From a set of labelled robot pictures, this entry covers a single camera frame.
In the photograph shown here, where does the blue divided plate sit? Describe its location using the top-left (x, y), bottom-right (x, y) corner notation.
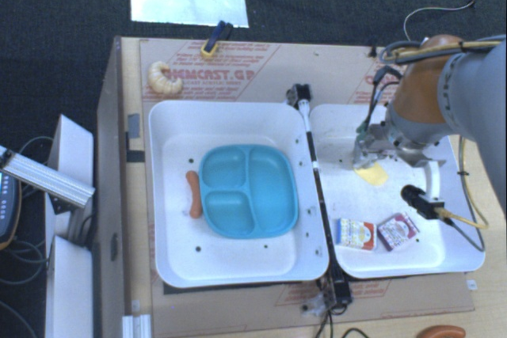
top-left (197, 144), bottom-right (299, 240)

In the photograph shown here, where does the red and white carton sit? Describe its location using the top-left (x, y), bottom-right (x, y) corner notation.
top-left (335, 218), bottom-right (378, 252)

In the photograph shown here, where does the cream croissant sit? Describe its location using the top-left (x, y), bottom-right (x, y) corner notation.
top-left (147, 60), bottom-right (185, 94)

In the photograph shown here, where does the black cylinder on white bracket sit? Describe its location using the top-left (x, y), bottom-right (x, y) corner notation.
top-left (400, 160), bottom-right (446, 221)

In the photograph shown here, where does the purple and white carton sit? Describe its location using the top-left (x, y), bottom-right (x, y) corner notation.
top-left (376, 211), bottom-right (421, 253)

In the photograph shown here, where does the yellow cheese slice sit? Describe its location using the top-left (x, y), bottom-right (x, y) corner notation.
top-left (353, 163), bottom-right (390, 187)

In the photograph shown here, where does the thin black and white rod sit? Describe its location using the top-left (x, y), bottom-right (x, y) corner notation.
top-left (299, 100), bottom-right (338, 283)

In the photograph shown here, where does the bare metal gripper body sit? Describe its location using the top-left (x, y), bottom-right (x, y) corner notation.
top-left (358, 121), bottom-right (437, 169)

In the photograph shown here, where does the white plastic tray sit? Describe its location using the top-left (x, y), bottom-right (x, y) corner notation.
top-left (148, 99), bottom-right (330, 289)
top-left (308, 103), bottom-right (486, 280)

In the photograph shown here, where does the brown cardboard board, red print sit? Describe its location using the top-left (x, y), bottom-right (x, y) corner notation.
top-left (138, 38), bottom-right (475, 330)

